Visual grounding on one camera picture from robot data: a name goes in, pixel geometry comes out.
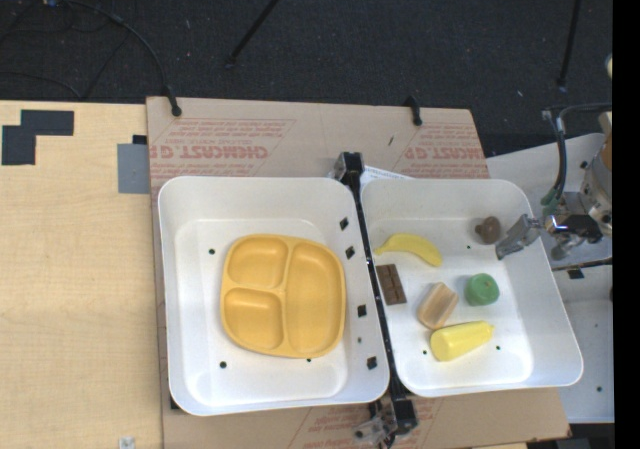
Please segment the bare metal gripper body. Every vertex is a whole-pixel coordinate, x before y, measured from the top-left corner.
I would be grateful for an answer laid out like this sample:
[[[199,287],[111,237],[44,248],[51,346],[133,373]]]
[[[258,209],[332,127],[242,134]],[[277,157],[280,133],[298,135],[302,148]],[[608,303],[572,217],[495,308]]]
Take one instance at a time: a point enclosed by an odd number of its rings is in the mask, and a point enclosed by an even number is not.
[[[611,163],[594,156],[584,167],[577,191],[566,191],[567,161],[561,174],[543,197],[543,226],[560,246],[595,244],[612,235]]]

